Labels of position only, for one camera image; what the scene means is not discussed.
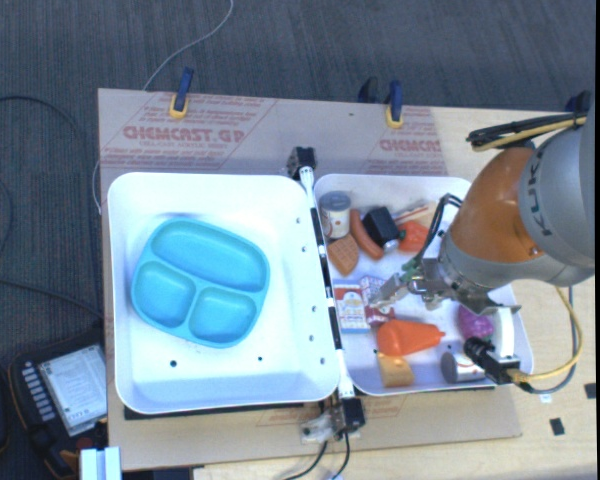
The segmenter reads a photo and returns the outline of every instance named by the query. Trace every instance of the yellow cable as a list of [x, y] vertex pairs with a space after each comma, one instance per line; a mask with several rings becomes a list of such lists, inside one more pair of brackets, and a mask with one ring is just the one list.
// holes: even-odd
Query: yellow cable
[[582, 354], [582, 328], [580, 327], [580, 323], [578, 322], [578, 319], [573, 310], [573, 307], [569, 303], [569, 299], [567, 299], [566, 295], [564, 293], [562, 293], [560, 288], [556, 287], [556, 291], [558, 292], [558, 295], [560, 295], [562, 302], [564, 303], [565, 307], [567, 308], [567, 311], [569, 312], [569, 316], [573, 320], [573, 325], [575, 327], [576, 334], [577, 334], [577, 340], [578, 340], [578, 347], [576, 349], [576, 352], [575, 352], [575, 354], [573, 354], [571, 359], [569, 359], [569, 361], [567, 361], [561, 367], [556, 368], [555, 370], [551, 370], [549, 372], [530, 374], [530, 373], [524, 373], [518, 369], [507, 370], [507, 374], [511, 377], [511, 380], [514, 382], [514, 384], [520, 384], [522, 382], [528, 383], [528, 382], [536, 381], [536, 380], [544, 380], [544, 379], [548, 379], [550, 377], [555, 377], [556, 375], [565, 373], [567, 370], [569, 370], [569, 368], [571, 368], [574, 364], [576, 364], [578, 362], [578, 359], [580, 358], [580, 355]]
[[[579, 117], [575, 120], [575, 124], [582, 125], [587, 120], [586, 117]], [[564, 121], [560, 121], [558, 123], [547, 124], [544, 126], [538, 126], [537, 128], [531, 128], [529, 130], [525, 130], [523, 132], [514, 133], [512, 135], [507, 135], [506, 137], [502, 137], [501, 139], [494, 140], [492, 142], [487, 142], [486, 144], [482, 144], [481, 146], [473, 146], [472, 149], [480, 153], [482, 151], [487, 151], [489, 149], [493, 149], [498, 146], [504, 146], [505, 144], [509, 144], [511, 142], [515, 142], [517, 140], [526, 139], [528, 137], [533, 137], [535, 135], [541, 135], [543, 133], [549, 133], [555, 130], [560, 130], [562, 128], [568, 128], [574, 125], [573, 119], [568, 119]]]

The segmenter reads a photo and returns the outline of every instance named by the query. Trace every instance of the blue plate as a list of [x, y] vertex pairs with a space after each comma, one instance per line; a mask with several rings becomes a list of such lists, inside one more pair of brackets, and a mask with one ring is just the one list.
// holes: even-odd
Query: blue plate
[[215, 348], [236, 345], [255, 325], [269, 287], [269, 262], [255, 244], [178, 217], [147, 241], [131, 301], [147, 323]]

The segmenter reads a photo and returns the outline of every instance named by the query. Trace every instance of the sausage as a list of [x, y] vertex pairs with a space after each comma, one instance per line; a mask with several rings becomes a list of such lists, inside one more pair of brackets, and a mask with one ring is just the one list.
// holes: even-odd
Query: sausage
[[377, 261], [384, 256], [382, 247], [375, 243], [369, 236], [369, 233], [367, 233], [367, 230], [364, 229], [359, 210], [354, 210], [352, 208], [349, 211], [349, 228], [351, 236], [353, 236], [358, 247], [360, 247], [360, 249], [362, 249], [369, 257]]

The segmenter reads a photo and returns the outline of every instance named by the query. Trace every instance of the gray carpet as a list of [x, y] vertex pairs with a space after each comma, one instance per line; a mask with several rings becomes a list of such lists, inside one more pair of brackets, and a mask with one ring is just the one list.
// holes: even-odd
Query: gray carpet
[[[596, 0], [234, 0], [226, 24], [175, 57], [149, 90], [355, 101], [401, 81], [411, 105], [561, 111], [595, 90]], [[99, 87], [142, 89], [229, 0], [0, 0], [0, 181], [13, 223], [0, 256], [0, 364], [71, 337], [102, 310], [91, 200]], [[75, 120], [78, 133], [67, 115]], [[0, 192], [0, 244], [8, 223]], [[0, 480], [49, 471], [13, 418]]]

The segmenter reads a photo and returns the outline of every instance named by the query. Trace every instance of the white cable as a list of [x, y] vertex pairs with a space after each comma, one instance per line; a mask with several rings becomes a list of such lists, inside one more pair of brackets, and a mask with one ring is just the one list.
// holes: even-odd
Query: white cable
[[144, 87], [142, 88], [143, 91], [146, 91], [147, 88], [149, 87], [149, 85], [151, 85], [151, 82], [153, 82], [154, 78], [156, 76], [158, 76], [158, 74], [160, 73], [160, 71], [163, 70], [163, 68], [169, 63], [171, 62], [171, 60], [174, 57], [177, 57], [178, 55], [180, 55], [182, 52], [184, 52], [185, 50], [188, 50], [189, 48], [192, 48], [193, 46], [197, 45], [198, 43], [204, 41], [205, 39], [208, 39], [209, 37], [211, 37], [212, 35], [214, 35], [218, 30], [220, 30], [222, 28], [222, 26], [227, 22], [227, 20], [229, 19], [229, 16], [231, 16], [231, 13], [233, 12], [233, 0], [229, 0], [229, 10], [227, 11], [227, 14], [225, 15], [225, 17], [222, 19], [222, 21], [218, 24], [218, 26], [216, 28], [214, 28], [211, 32], [209, 32], [208, 34], [205, 34], [204, 36], [196, 39], [195, 41], [183, 46], [182, 48], [180, 48], [179, 50], [175, 51], [174, 53], [172, 53], [171, 55], [169, 55], [169, 57], [166, 58], [166, 60], [160, 65], [160, 67], [158, 69], [156, 69], [155, 73], [153, 73], [153, 75], [151, 75], [151, 78], [149, 78], [149, 80], [147, 80], [147, 83], [144, 84]]

